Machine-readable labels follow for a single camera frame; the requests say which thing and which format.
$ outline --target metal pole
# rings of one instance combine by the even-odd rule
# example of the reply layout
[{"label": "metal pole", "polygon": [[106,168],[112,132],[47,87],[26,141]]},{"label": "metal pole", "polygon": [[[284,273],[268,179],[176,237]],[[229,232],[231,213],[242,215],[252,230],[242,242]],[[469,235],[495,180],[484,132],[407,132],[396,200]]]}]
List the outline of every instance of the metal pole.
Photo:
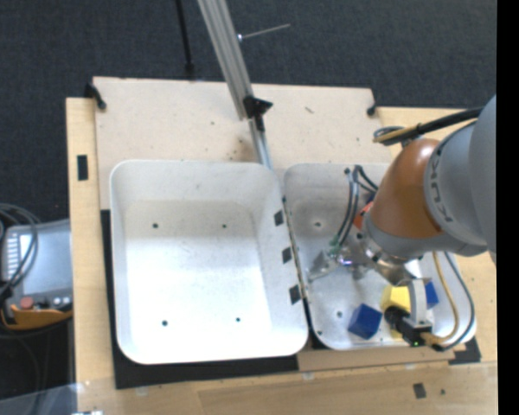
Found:
[{"label": "metal pole", "polygon": [[189,34],[187,33],[187,23],[184,19],[184,10],[182,0],[175,0],[176,13],[179,19],[179,27],[181,29],[181,36],[183,37],[184,57],[186,59],[185,68],[187,72],[194,71],[194,63],[192,62],[192,54],[190,53]]},{"label": "metal pole", "polygon": [[[226,0],[197,1],[237,114],[239,118],[250,118],[244,99],[253,97],[253,90],[227,2]],[[265,132],[258,128],[255,119],[248,120],[248,123],[259,162],[272,169]]]}]

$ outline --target wooden table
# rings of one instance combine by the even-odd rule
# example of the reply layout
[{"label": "wooden table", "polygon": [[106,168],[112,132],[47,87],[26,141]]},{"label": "wooden table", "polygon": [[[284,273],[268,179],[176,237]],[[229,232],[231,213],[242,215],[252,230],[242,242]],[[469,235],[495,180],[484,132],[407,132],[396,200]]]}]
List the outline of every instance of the wooden table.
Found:
[{"label": "wooden table", "polygon": [[[204,116],[208,125],[215,124],[219,131],[224,131],[221,142],[227,139],[225,135],[231,128],[236,131],[235,136],[240,137],[237,143],[242,148],[235,148],[233,140],[230,152],[223,148],[227,146],[223,143],[216,148],[210,136],[197,138],[202,150],[208,149],[208,157],[227,161],[234,156],[243,161],[253,159],[253,154],[247,151],[251,144],[247,142],[246,128],[242,129],[243,125],[234,118],[234,108],[221,83],[100,78],[94,83],[108,103],[106,119],[114,118],[122,123],[125,121],[123,116],[141,113],[143,125],[146,121],[154,121],[156,116],[173,125],[176,120],[170,115],[185,115],[185,109],[188,109],[192,115],[186,115],[186,125],[191,131],[194,128],[195,137],[203,135]],[[179,100],[175,110],[173,99],[169,101],[162,97],[166,88],[174,99]],[[190,90],[196,96],[186,98],[188,103],[181,104],[185,98],[173,94],[179,90],[177,88],[182,95]],[[314,154],[313,161],[325,163],[334,161],[335,155],[339,156],[337,161],[342,162],[358,161],[353,158],[360,158],[359,161],[365,163],[389,162],[398,150],[369,144],[367,137],[373,128],[377,125],[411,125],[450,113],[450,110],[440,109],[378,108],[376,116],[368,118],[364,112],[365,107],[372,103],[369,90],[270,85],[254,88],[258,97],[275,98],[275,106],[280,106],[278,111],[273,108],[273,112],[267,114],[266,121],[273,163],[276,169],[281,170],[297,160],[311,162],[311,154]],[[216,106],[218,112],[212,113],[212,106]],[[200,109],[206,109],[206,112],[197,115]],[[458,258],[476,305],[480,362],[451,366],[449,360],[454,353],[437,354],[428,348],[375,349],[354,353],[320,353],[306,348],[298,354],[300,371],[296,373],[116,390],[99,220],[99,211],[107,199],[103,192],[100,193],[100,177],[103,186],[107,176],[107,170],[103,169],[106,166],[104,160],[108,155],[115,152],[119,154],[117,158],[127,155],[119,150],[104,151],[105,144],[101,148],[97,145],[106,140],[100,138],[100,134],[110,137],[101,129],[108,127],[103,117],[106,113],[97,111],[92,99],[67,99],[79,410],[100,409],[105,414],[304,415],[320,412],[402,414],[406,411],[436,414],[445,413],[450,407],[450,410],[454,408],[455,412],[459,410],[462,413],[497,413],[496,268],[486,254],[469,259]],[[318,131],[312,134],[312,128]],[[439,131],[434,135],[443,137],[450,131]],[[146,136],[146,127],[134,133]],[[176,141],[165,146],[169,150],[167,157],[186,157],[184,154],[188,153],[188,147],[182,141],[177,147]],[[166,150],[160,150],[160,156],[164,156],[164,152]],[[154,150],[147,150],[145,155],[157,156]],[[85,156],[88,166],[88,174],[83,177],[79,172],[80,156]]]}]

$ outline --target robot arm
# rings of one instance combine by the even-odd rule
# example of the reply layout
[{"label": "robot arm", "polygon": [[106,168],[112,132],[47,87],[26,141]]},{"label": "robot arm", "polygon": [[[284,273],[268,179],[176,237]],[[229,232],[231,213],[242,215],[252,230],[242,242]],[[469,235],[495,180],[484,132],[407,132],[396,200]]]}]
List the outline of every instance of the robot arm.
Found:
[{"label": "robot arm", "polygon": [[403,263],[431,251],[496,263],[496,96],[443,141],[416,138],[388,168],[363,221],[370,258]]}]

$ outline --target wooden board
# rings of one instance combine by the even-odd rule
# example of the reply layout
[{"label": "wooden board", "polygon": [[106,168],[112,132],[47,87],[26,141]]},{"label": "wooden board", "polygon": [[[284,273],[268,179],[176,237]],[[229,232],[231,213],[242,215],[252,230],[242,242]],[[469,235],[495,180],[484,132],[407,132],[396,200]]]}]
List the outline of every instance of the wooden board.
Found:
[{"label": "wooden board", "polygon": [[[445,113],[441,110],[429,112],[414,109],[396,112],[406,114],[407,118],[430,114],[428,119]],[[446,384],[448,389],[455,389],[453,399],[448,399],[446,404],[464,405],[465,413],[491,413],[492,407],[497,408],[495,404],[497,397],[496,271],[490,258],[485,259],[484,257],[475,262],[473,259],[459,260],[468,283],[471,281],[471,294],[476,301],[477,319],[479,320],[477,339],[484,360],[484,363],[480,365],[460,369],[454,367],[454,372],[449,373],[450,368],[446,362],[435,362],[437,358],[431,358],[429,362],[424,363],[424,367],[431,370],[436,368],[440,372],[434,372],[435,375],[430,372],[424,378],[424,373],[420,371],[425,369],[420,364],[415,366],[413,372],[410,366],[397,366],[398,370],[395,370],[395,367],[372,367],[396,362],[418,363],[423,361],[422,358],[402,356],[401,361],[398,361],[399,357],[396,356],[388,358],[383,355],[381,358],[376,353],[371,353],[372,361],[368,359],[367,355],[359,357],[356,363],[343,362],[342,359],[337,359],[338,355],[336,355],[333,357],[333,362],[326,362],[327,357],[324,360],[323,356],[319,357],[316,352],[304,351],[301,353],[301,367],[304,370],[345,368],[329,372],[289,373],[249,379],[115,390],[99,223],[99,177],[94,116],[95,104],[92,100],[67,100],[70,214],[74,239],[75,360],[77,381],[83,389],[79,397],[80,410],[112,408],[111,412],[114,413],[165,413],[168,406],[176,413],[241,413],[241,409],[254,413],[250,407],[240,405],[242,400],[250,400],[259,402],[256,407],[263,406],[264,411],[258,413],[273,411],[298,413],[293,412],[292,407],[303,407],[298,403],[302,398],[306,402],[309,401],[307,405],[311,408],[316,408],[314,400],[323,401],[323,394],[328,393],[332,395],[333,403],[327,406],[327,411],[346,413],[348,412],[349,396],[359,394],[362,389],[366,389],[363,384],[364,377],[358,378],[354,375],[359,371],[364,373],[369,371],[370,374],[374,374],[368,387],[372,389],[370,398],[373,398],[373,404],[369,405],[367,400],[362,400],[362,403],[366,405],[364,410],[367,412],[373,409],[371,413],[382,413],[377,404],[385,398],[394,401],[393,407],[396,408],[396,413],[411,409],[411,393],[408,394],[409,397],[406,400],[401,397],[404,389],[399,381],[401,376],[410,376],[410,381],[427,379],[430,382],[435,380],[438,382],[438,380],[443,380],[441,382],[443,385]],[[395,112],[387,109],[379,110],[379,118],[383,124],[396,124],[400,119]],[[78,179],[77,156],[80,155],[87,156],[88,180],[80,181]],[[395,375],[387,376],[388,371],[395,372]],[[317,383],[315,386],[310,386],[312,379]],[[411,386],[407,385],[406,389],[411,391]],[[255,400],[252,397],[255,394],[260,395],[263,401]],[[479,398],[479,395],[489,398],[482,401],[483,398]],[[308,413],[307,408],[300,413]]]},{"label": "wooden board", "polygon": [[[131,159],[255,162],[247,121],[237,118],[225,83],[94,78],[107,108],[96,111],[100,206],[109,208],[109,177]],[[273,168],[297,163],[388,163],[371,144],[381,127],[369,118],[369,89],[254,85],[273,107],[265,115]]]}]

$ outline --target black clamp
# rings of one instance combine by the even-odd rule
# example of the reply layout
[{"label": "black clamp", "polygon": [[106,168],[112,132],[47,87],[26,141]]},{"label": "black clamp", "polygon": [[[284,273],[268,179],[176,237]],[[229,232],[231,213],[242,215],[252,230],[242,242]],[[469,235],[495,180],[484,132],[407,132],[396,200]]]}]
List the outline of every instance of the black clamp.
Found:
[{"label": "black clamp", "polygon": [[102,111],[107,108],[106,102],[102,99],[98,88],[93,83],[86,83],[85,86],[85,98],[96,99],[96,105]]},{"label": "black clamp", "polygon": [[384,318],[391,329],[401,333],[403,339],[412,347],[425,346],[425,338],[423,333],[431,332],[433,327],[431,325],[424,325],[415,327],[408,321],[409,313],[396,306],[390,306],[384,312]]},{"label": "black clamp", "polygon": [[252,95],[244,98],[244,109],[248,118],[253,118],[256,122],[258,131],[265,132],[266,126],[263,122],[263,115],[273,106],[270,101],[256,99]]}]

